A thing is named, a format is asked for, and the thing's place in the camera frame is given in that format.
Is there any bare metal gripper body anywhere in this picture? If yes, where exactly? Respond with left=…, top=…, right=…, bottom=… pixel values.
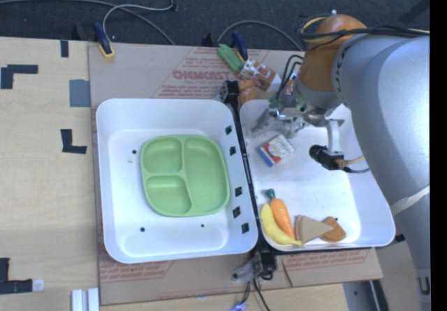
left=268, top=101, right=335, bottom=131

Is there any orange white blue carton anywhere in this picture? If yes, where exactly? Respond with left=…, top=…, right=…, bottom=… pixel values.
left=258, top=133, right=295, bottom=168

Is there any orange rounded toy food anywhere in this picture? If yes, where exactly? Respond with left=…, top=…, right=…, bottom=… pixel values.
left=238, top=79, right=260, bottom=106

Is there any thin black and white rod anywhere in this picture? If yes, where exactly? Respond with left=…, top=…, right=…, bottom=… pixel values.
left=229, top=101, right=269, bottom=255

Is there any white plastic tray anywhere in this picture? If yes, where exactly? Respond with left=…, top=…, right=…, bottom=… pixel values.
left=96, top=98, right=259, bottom=264
left=239, top=98, right=397, bottom=252

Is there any orange carrot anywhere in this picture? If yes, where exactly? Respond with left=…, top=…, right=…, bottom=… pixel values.
left=265, top=189, right=296, bottom=240

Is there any green divided plate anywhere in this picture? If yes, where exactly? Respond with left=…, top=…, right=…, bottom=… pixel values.
left=140, top=133, right=231, bottom=218

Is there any yellow banana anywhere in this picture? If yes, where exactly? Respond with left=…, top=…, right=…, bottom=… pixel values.
left=260, top=202, right=303, bottom=247

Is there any beige bread slice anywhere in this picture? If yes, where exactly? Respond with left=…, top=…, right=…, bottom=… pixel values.
left=295, top=215, right=335, bottom=244

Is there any orange biscuit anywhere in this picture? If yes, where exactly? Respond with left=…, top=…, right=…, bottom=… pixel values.
left=319, top=216, right=347, bottom=243

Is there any brown cardboard board red print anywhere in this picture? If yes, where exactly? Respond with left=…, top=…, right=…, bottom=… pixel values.
left=87, top=42, right=384, bottom=306

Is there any black block with thin wires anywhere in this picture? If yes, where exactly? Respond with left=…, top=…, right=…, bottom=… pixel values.
left=222, top=80, right=242, bottom=105
left=256, top=249, right=279, bottom=277

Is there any black cylinder on white bracket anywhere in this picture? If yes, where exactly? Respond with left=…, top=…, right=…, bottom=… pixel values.
left=309, top=117, right=346, bottom=171

